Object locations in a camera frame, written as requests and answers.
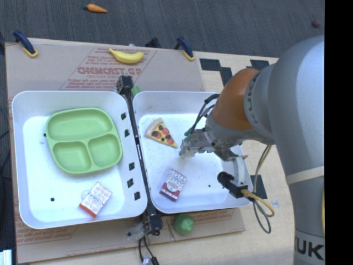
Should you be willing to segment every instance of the carrot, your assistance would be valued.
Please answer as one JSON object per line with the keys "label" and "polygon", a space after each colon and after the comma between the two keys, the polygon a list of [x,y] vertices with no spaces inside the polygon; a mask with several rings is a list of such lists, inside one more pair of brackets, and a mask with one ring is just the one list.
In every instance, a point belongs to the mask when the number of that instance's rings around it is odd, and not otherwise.
{"label": "carrot", "polygon": [[87,9],[90,12],[95,12],[95,13],[107,13],[108,12],[106,9],[103,9],[102,7],[97,6],[95,4],[92,4],[92,3],[87,4],[87,5],[83,5],[82,7],[83,7],[83,9]]}

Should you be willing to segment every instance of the green ball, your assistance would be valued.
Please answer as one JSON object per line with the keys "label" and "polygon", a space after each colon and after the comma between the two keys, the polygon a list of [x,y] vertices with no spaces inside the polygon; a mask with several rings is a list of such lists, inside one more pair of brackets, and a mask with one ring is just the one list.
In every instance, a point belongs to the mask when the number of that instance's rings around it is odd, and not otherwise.
{"label": "green ball", "polygon": [[190,233],[194,228],[194,220],[189,214],[179,214],[174,222],[174,229],[181,235]]}

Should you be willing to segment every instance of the toy pizza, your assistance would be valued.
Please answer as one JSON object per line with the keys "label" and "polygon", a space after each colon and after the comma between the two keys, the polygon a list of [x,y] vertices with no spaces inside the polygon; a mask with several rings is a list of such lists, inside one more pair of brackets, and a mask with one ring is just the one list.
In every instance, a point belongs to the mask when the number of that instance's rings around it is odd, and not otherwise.
{"label": "toy pizza", "polygon": [[154,120],[148,126],[145,133],[145,137],[156,140],[161,144],[165,144],[173,148],[178,148],[173,137],[170,135],[169,130],[165,126],[162,118],[158,118],[157,120]]}

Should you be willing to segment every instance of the green object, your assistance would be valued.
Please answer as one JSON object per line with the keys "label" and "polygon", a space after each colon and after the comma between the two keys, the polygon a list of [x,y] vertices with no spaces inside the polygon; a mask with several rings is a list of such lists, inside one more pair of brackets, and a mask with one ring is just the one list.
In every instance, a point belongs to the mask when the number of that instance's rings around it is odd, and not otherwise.
{"label": "green object", "polygon": [[174,222],[174,229],[181,235],[190,233],[194,228],[194,220],[189,214],[179,214]]}
{"label": "green object", "polygon": [[141,92],[141,90],[138,86],[134,86],[131,92],[132,92],[132,95],[135,97],[137,93]]}
{"label": "green object", "polygon": [[109,168],[122,156],[111,117],[98,108],[76,108],[52,114],[46,137],[56,164],[70,174]]}

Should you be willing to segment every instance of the wooden table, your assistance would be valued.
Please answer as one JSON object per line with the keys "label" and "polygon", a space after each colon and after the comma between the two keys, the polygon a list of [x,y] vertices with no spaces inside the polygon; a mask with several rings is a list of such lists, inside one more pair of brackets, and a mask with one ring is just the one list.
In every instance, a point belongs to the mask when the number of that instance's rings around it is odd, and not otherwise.
{"label": "wooden table", "polygon": [[[49,42],[45,40],[31,39],[33,42]],[[57,43],[66,45],[65,41]],[[263,63],[274,63],[277,59],[241,56],[230,54],[215,54],[208,52],[194,52],[202,77],[205,91],[221,92],[223,88],[222,77],[227,77],[229,71],[235,74],[247,67]],[[207,66],[207,60],[219,61],[221,70]],[[245,141],[242,145],[250,174],[254,174],[258,160],[265,145],[255,141]],[[289,189],[285,181],[284,171],[273,146],[264,164],[261,167],[262,176],[268,202],[278,205],[275,216],[270,218],[272,232],[265,233],[258,224],[252,205],[240,209],[245,231],[231,234],[214,235],[195,238],[191,240],[175,241],[150,245],[153,254],[158,258],[159,264],[237,264],[237,265],[263,265],[281,264],[290,265],[293,260],[294,241],[294,216]],[[267,223],[260,215],[265,227]],[[148,256],[145,247],[142,252]],[[141,264],[137,247],[121,250],[92,253],[38,261],[31,264]]]}

